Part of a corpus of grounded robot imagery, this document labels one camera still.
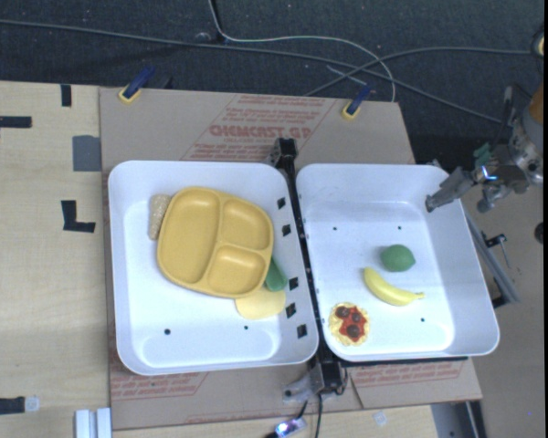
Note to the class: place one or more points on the white plastic tray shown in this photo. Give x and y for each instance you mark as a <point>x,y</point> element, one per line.
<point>187,340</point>
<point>370,208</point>

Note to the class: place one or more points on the toy pizza slice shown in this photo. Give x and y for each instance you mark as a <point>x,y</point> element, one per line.
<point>349,324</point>

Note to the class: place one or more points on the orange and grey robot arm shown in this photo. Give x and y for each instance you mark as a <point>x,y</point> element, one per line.
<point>537,107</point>

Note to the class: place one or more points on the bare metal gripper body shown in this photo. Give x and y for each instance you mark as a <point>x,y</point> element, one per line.
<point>518,167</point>

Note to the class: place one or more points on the brown cardboard board red print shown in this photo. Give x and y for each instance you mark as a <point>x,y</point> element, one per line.
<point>164,126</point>

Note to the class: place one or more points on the yellow banana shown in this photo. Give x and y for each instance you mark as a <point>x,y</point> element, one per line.
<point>386,290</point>

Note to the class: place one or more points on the thin black and white rod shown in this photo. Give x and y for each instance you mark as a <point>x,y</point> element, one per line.
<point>300,226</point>

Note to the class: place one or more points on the beige toy bread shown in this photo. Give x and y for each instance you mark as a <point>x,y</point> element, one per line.
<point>157,215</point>

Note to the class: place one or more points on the pale yellow flat disc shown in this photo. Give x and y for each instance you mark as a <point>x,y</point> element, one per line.
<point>265,306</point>

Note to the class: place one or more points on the green toy lime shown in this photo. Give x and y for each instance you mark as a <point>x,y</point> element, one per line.
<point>396,258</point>

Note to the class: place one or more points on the yellow divided plate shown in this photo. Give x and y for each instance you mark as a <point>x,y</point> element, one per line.
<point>196,240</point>

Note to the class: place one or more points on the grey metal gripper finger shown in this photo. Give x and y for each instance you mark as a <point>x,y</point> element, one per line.
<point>451,188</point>
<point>489,200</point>

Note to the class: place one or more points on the green toy vegetable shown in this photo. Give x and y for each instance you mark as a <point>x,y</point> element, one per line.
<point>276,278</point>

